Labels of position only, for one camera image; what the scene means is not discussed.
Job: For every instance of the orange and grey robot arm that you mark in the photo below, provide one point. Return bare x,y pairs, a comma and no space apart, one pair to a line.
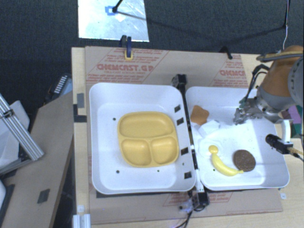
276,79

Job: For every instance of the black cylinder on white bracket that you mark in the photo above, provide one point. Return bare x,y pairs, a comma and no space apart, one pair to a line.
276,142

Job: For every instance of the yellow divided plate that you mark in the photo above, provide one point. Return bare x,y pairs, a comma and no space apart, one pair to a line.
147,136

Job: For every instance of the white plastic tray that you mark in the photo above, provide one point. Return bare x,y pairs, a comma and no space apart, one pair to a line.
261,174
107,132

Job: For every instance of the yellow banana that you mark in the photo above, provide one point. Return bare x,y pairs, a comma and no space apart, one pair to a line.
223,167

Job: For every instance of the thin black and white rod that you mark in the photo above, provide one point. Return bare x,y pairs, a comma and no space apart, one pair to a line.
190,132

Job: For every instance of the white fried egg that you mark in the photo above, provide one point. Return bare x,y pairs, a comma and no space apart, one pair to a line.
213,149

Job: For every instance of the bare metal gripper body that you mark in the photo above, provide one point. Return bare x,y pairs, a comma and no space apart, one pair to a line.
259,110

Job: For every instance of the green block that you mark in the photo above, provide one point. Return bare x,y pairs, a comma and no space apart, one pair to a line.
298,129

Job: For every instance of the white block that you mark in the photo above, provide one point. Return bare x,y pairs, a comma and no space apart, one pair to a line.
209,128

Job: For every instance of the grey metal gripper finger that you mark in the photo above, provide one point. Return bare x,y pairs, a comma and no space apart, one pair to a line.
237,117
244,119

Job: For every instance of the brown cardboard board red print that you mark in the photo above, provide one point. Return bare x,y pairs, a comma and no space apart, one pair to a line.
147,65

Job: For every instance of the purple block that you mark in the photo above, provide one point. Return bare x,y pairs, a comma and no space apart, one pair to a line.
295,114

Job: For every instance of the brown toast slice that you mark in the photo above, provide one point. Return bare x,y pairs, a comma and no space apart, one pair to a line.
199,115

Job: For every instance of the brown round biscuit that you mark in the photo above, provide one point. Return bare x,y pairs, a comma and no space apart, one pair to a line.
244,160

